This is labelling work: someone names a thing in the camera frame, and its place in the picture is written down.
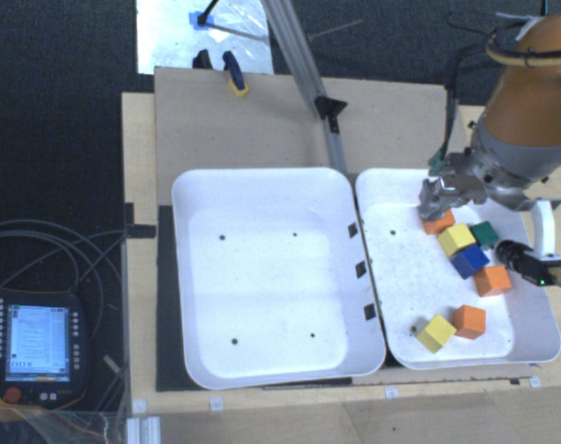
white tray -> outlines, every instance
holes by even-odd
[[[375,296],[342,174],[194,170],[172,195],[184,359],[198,385],[359,376],[381,366],[385,342],[369,314]]]
[[[431,369],[477,364],[547,362],[560,352],[561,337],[546,292],[511,273],[513,288],[481,298],[473,278],[462,279],[435,236],[418,217],[426,170],[369,169],[356,181],[371,268],[386,337],[404,366]],[[501,239],[529,244],[521,214],[494,202],[454,210],[458,223],[489,220]],[[491,265],[493,251],[486,252]],[[487,331],[475,340],[453,336],[437,353],[415,337],[435,315],[451,320],[462,304],[486,310]]]

red button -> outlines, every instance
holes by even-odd
[[[3,397],[3,401],[8,404],[16,404],[21,400],[21,390],[17,387],[8,388]]]

black floor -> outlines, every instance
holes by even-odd
[[[460,25],[487,31],[498,21],[477,10],[535,15],[541,6],[541,0],[294,2],[312,33],[365,21],[312,43],[322,75],[423,83],[441,83],[447,57],[480,41],[447,26],[450,13]],[[561,11],[561,0],[550,0],[550,11]],[[120,94],[153,89],[151,77],[136,73],[135,19],[135,0],[0,0],[0,221],[38,218],[84,235],[122,229]],[[276,50],[274,64],[286,72]],[[461,102],[485,103],[497,74],[485,59],[467,67]],[[45,248],[0,244],[0,281]],[[17,286],[60,283],[66,273],[56,270],[24,276]],[[103,357],[124,365],[119,285],[109,271],[104,275],[111,306],[81,410],[94,410],[114,377]],[[99,404],[115,409],[114,398]]]

